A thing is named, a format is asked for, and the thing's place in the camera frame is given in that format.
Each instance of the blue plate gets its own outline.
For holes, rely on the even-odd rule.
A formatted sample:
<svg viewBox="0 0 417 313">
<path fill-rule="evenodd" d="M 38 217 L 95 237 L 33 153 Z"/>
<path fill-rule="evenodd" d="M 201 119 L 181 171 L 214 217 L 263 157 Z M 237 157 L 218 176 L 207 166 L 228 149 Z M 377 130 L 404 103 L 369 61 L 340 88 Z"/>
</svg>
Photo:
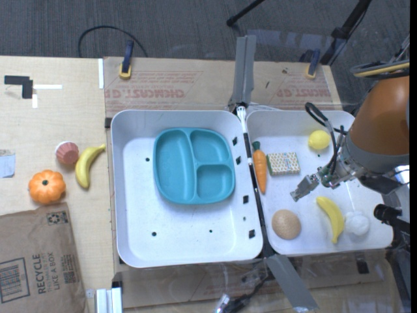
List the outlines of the blue plate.
<svg viewBox="0 0 417 313">
<path fill-rule="evenodd" d="M 235 188 L 235 170 L 224 137 L 203 128 L 170 128 L 154 144 L 154 176 L 160 193 L 181 204 L 222 201 Z"/>
</svg>

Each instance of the toy carrot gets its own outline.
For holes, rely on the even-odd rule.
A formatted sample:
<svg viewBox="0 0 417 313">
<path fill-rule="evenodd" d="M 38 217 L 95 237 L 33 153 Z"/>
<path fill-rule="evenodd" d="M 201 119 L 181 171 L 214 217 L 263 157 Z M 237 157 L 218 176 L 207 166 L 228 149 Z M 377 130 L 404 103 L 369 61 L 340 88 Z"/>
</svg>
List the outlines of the toy carrot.
<svg viewBox="0 0 417 313">
<path fill-rule="evenodd" d="M 259 190 L 264 194 L 266 189 L 266 156 L 265 153 L 260 150 L 261 143 L 253 142 L 253 149 L 255 150 L 252 154 L 253 165 L 255 166 L 256 180 L 259 185 Z"/>
</svg>

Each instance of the speckled rectangular block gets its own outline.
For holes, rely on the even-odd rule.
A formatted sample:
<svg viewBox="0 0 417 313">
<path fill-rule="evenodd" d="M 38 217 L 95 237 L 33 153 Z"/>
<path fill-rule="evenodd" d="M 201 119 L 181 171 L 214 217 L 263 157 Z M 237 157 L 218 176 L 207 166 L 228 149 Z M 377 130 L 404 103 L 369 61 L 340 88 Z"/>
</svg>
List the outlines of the speckled rectangular block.
<svg viewBox="0 0 417 313">
<path fill-rule="evenodd" d="M 300 172 L 300 164 L 295 152 L 270 153 L 266 156 L 266 159 L 271 175 L 297 174 Z"/>
</svg>

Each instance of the toy pumpkin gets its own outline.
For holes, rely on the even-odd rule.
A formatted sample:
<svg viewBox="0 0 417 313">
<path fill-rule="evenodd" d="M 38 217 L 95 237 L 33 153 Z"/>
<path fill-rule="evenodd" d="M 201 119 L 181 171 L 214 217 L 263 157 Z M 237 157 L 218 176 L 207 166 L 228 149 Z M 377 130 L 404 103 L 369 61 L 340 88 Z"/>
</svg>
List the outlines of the toy pumpkin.
<svg viewBox="0 0 417 313">
<path fill-rule="evenodd" d="M 52 170 L 34 174 L 29 182 L 29 193 L 32 199 L 41 204 L 58 200 L 65 188 L 62 174 Z"/>
</svg>

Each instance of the banana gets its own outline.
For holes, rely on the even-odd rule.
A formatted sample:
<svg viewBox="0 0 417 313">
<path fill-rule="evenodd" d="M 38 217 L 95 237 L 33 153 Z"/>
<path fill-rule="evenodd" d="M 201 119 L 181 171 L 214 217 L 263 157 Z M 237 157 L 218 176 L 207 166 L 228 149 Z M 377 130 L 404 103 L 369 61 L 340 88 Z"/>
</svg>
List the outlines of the banana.
<svg viewBox="0 0 417 313">
<path fill-rule="evenodd" d="M 105 149 L 105 144 L 98 147 L 87 147 L 79 156 L 76 163 L 76 179 L 83 188 L 87 189 L 90 186 L 90 166 Z"/>
<path fill-rule="evenodd" d="M 323 196 L 317 197 L 316 201 L 330 219 L 333 232 L 332 242 L 338 243 L 338 237 L 345 228 L 345 220 L 343 219 L 343 215 L 341 214 L 338 205 L 334 201 Z"/>
</svg>

